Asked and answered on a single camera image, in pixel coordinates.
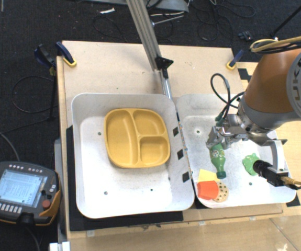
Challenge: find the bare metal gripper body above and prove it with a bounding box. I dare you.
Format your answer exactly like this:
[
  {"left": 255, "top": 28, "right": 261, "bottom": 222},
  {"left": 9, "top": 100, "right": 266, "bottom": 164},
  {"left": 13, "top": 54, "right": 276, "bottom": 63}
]
[{"left": 216, "top": 113, "right": 251, "bottom": 142}]

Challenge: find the green plastic bottle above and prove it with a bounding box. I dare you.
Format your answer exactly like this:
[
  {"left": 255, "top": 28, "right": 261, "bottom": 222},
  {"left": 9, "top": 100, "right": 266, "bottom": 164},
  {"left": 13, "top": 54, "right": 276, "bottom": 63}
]
[{"left": 209, "top": 143, "right": 228, "bottom": 180}]

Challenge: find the green toy lettuce leaf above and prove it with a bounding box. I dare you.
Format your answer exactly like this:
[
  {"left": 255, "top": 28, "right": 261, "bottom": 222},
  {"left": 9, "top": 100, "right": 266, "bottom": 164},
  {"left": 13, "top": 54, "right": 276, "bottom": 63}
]
[{"left": 241, "top": 153, "right": 261, "bottom": 177}]

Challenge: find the yellow toy cheese slice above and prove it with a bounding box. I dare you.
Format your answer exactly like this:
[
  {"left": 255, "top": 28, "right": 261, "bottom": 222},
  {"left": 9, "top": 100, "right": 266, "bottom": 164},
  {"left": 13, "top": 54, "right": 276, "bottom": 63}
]
[{"left": 197, "top": 168, "right": 220, "bottom": 183}]

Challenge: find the white plastic tray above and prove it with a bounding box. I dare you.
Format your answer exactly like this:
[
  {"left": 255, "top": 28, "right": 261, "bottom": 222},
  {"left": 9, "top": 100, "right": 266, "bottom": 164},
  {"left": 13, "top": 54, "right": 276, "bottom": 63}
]
[
  {"left": 175, "top": 93, "right": 297, "bottom": 210},
  {"left": 71, "top": 92, "right": 196, "bottom": 219}
]

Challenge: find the beige dotted biscuit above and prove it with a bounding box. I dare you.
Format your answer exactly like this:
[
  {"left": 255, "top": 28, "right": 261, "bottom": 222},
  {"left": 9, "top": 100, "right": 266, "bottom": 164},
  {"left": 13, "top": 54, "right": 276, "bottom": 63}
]
[{"left": 213, "top": 180, "right": 230, "bottom": 203}]

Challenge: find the orange block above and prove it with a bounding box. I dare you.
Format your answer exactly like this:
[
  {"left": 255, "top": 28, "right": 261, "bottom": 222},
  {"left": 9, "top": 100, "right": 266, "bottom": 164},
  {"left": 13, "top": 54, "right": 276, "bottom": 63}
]
[{"left": 196, "top": 180, "right": 220, "bottom": 201}]

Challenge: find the yellow divided plate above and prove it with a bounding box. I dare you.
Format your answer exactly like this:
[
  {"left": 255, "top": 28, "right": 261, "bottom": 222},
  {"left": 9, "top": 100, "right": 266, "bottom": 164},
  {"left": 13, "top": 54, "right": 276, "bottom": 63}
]
[{"left": 103, "top": 108, "right": 172, "bottom": 169}]

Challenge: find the pale wood board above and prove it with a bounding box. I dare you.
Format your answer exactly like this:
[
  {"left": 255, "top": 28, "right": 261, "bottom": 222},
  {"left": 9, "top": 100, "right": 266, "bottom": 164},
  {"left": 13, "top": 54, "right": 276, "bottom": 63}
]
[{"left": 56, "top": 40, "right": 284, "bottom": 241}]

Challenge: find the black cylinder on white bracket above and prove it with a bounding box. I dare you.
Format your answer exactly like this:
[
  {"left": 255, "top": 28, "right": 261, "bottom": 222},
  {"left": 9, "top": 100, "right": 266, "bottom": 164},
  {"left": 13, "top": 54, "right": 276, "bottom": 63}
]
[{"left": 252, "top": 139, "right": 290, "bottom": 187}]

